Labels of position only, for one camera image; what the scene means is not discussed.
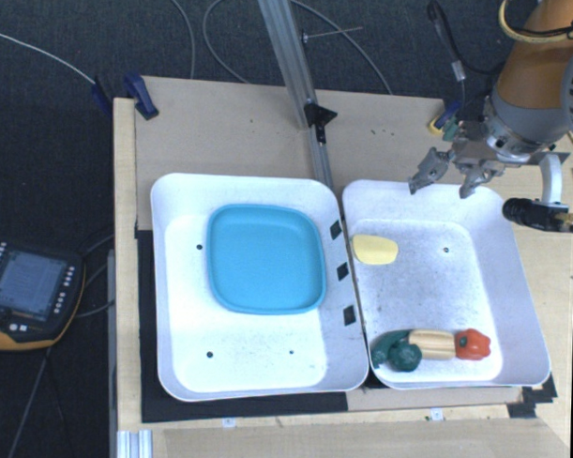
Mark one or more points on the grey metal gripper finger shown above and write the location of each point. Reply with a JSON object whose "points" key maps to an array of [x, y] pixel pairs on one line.
{"points": [[476, 178], [429, 169]]}

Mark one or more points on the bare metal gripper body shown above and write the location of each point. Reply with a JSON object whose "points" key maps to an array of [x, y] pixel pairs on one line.
{"points": [[482, 145]]}

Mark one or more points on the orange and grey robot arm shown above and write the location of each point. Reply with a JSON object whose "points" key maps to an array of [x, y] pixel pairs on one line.
{"points": [[531, 72]]}

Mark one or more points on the yellow rounded toy food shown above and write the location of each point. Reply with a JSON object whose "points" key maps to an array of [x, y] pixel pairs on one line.
{"points": [[374, 250]]}

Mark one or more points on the white plastic tray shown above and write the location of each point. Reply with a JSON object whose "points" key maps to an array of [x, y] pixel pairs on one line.
{"points": [[434, 294], [244, 353]]}

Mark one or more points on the red bell pepper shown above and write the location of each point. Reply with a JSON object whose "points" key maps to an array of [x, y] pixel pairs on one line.
{"points": [[472, 345]]}

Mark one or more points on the pale yellow corn cob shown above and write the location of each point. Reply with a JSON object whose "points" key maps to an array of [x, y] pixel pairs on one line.
{"points": [[432, 345]]}

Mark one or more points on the blue plate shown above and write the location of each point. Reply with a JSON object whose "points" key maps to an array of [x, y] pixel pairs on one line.
{"points": [[266, 260]]}

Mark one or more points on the green broccoli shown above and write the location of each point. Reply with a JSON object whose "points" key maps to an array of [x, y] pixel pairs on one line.
{"points": [[404, 356]]}

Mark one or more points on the brown cardboard board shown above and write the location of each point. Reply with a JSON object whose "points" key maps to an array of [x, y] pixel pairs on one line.
{"points": [[234, 127]]}

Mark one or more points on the black cylinder on white bracket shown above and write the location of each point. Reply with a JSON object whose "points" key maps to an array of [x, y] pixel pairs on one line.
{"points": [[526, 213]]}

